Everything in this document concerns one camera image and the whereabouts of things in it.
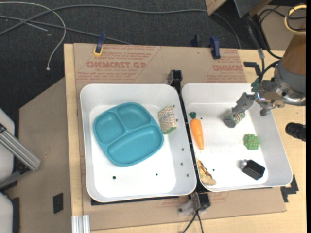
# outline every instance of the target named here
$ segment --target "green can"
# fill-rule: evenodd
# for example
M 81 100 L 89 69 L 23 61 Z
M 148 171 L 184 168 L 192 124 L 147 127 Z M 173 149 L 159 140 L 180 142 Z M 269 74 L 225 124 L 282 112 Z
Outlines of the green can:
M 224 123 L 229 128 L 234 128 L 243 118 L 245 118 L 245 112 L 234 115 L 232 112 L 224 117 Z

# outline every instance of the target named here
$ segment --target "black carpet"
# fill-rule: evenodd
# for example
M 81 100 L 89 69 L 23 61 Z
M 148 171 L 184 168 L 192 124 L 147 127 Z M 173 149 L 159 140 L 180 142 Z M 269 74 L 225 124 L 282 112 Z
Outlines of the black carpet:
M 76 4 L 102 4 L 142 11 L 205 10 L 204 0 L 0 0 L 0 16 L 27 19 L 46 9 L 26 4 L 3 4 L 4 1 L 31 2 L 50 9 Z M 294 6 L 306 0 L 274 0 L 270 4 Z M 254 49 L 247 30 L 246 18 L 239 18 L 233 0 L 228 0 L 210 17 L 204 12 L 147 15 L 107 8 L 71 8 L 57 11 L 69 28 L 99 34 L 136 45 L 190 46 L 200 35 L 203 46 L 215 35 L 222 48 L 239 48 L 237 39 L 224 18 L 234 28 L 243 49 Z M 62 26 L 50 13 L 40 22 Z M 4 30 L 20 21 L 0 18 L 0 108 L 18 124 L 18 110 L 31 99 L 64 77 L 62 45 L 52 57 L 50 77 L 46 73 L 49 57 L 63 36 L 63 30 L 46 25 L 23 25 L 6 34 Z M 67 31 L 63 43 L 96 43 L 97 37 Z M 112 40 L 106 43 L 119 44 Z

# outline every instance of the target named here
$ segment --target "white tray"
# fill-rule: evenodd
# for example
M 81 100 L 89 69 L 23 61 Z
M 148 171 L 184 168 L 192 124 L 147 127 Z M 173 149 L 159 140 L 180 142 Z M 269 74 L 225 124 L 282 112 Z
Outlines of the white tray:
M 214 186 L 204 185 L 213 192 L 284 186 L 291 182 L 292 171 L 272 114 L 261 117 L 259 104 L 246 111 L 246 117 L 235 128 L 223 123 L 223 118 L 243 92 L 252 94 L 249 84 L 189 83 L 182 89 L 188 114 L 195 111 L 202 118 L 204 150 L 199 150 L 194 138 L 196 157 L 216 180 Z M 243 144 L 245 134 L 255 134 L 258 150 L 248 150 Z M 255 180 L 241 171 L 241 161 L 250 160 L 266 168 L 262 178 Z
M 90 84 L 80 94 L 86 155 L 86 186 L 99 202 L 180 196 L 196 187 L 196 176 L 176 90 L 166 84 Z M 159 124 L 157 113 L 173 106 L 177 129 L 164 135 L 161 149 L 129 167 L 116 166 L 99 146 L 95 118 L 126 102 L 144 106 Z
M 0 192 L 0 232 L 13 231 L 13 205 L 12 202 Z

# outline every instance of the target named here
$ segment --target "toy broccoli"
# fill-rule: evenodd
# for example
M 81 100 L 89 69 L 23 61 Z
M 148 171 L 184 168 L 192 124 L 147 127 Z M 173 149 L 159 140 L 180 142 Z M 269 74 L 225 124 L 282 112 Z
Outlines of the toy broccoli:
M 257 150 L 259 149 L 259 140 L 258 137 L 254 134 L 246 134 L 244 136 L 244 145 L 248 150 Z

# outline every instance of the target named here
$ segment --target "black object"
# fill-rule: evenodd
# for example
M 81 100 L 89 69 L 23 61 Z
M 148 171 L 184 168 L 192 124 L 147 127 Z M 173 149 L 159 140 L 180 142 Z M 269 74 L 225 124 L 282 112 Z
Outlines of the black object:
M 260 179 L 263 176 L 264 171 L 265 168 L 253 160 L 248 160 L 246 165 L 242 168 L 243 173 L 246 173 L 255 180 Z
M 298 189 L 298 185 L 297 185 L 297 182 L 296 182 L 296 178 L 295 178 L 295 175 L 293 175 L 293 179 L 292 179 L 292 182 L 291 182 L 291 187 L 285 187 L 285 186 L 282 186 L 281 187 L 281 193 L 282 193 L 282 196 L 283 196 L 283 199 L 284 199 L 284 202 L 288 203 L 288 195 L 289 194 L 297 194 L 297 191 L 299 191 Z
M 14 198 L 11 200 L 13 204 L 13 233 L 19 233 L 20 229 L 20 214 L 19 214 L 19 198 Z
M 211 206 L 208 193 L 199 193 L 198 196 L 201 205 L 201 207 L 198 209 L 199 211 L 203 211 Z
M 205 187 L 202 185 L 200 181 L 200 175 L 199 175 L 198 167 L 196 164 L 196 158 L 195 158 L 195 153 L 193 149 L 193 143 L 192 143 L 191 132 L 190 132 L 190 127 L 189 127 L 188 118 L 187 118 L 187 112 L 186 112 L 185 103 L 184 103 L 184 100 L 181 94 L 181 89 L 180 89 L 181 81 L 182 81 L 181 70 L 171 70 L 168 75 L 168 84 L 172 87 L 175 87 L 178 93 L 178 96 L 179 96 L 179 102 L 180 102 L 181 110 L 183 112 L 184 122 L 186 125 L 186 131 L 187 131 L 187 136 L 188 136 L 188 142 L 189 142 L 190 151 L 192 155 L 192 161 L 193 161 L 194 170 L 195 170 L 195 174 L 197 178 L 196 192 L 200 194 L 202 192 L 206 192 L 207 190 L 205 189 Z
M 285 132 L 294 138 L 306 141 L 306 125 L 290 122 L 286 125 Z
M 6 127 L 0 123 L 0 134 L 4 131 L 6 131 Z
M 220 59 L 220 47 L 219 47 L 219 39 L 216 36 L 212 36 L 209 39 L 209 45 L 213 50 L 211 51 L 211 54 L 214 58 L 214 60 Z
M 64 195 L 60 193 L 53 197 L 53 212 L 54 214 L 62 211 L 64 209 Z
M 243 62 L 245 67 L 253 67 L 255 68 L 256 75 L 259 76 L 261 74 L 260 66 L 256 62 Z
M 13 172 L 18 171 L 20 174 L 30 171 L 30 169 L 23 164 L 17 157 L 14 156 L 14 170 Z
M 98 202 L 91 198 L 91 205 L 106 205 L 106 204 L 121 204 L 121 203 L 131 203 L 131 202 L 142 202 L 150 200 L 165 200 L 165 199 L 177 199 L 179 196 L 169 196 L 169 197 L 154 197 L 154 198 L 145 198 L 145 199 L 134 199 L 134 200 L 120 200 L 113 202 Z
M 190 46 L 199 47 L 199 48 L 203 47 L 202 42 L 201 42 L 201 37 L 199 34 L 195 35 L 194 39 L 190 41 Z

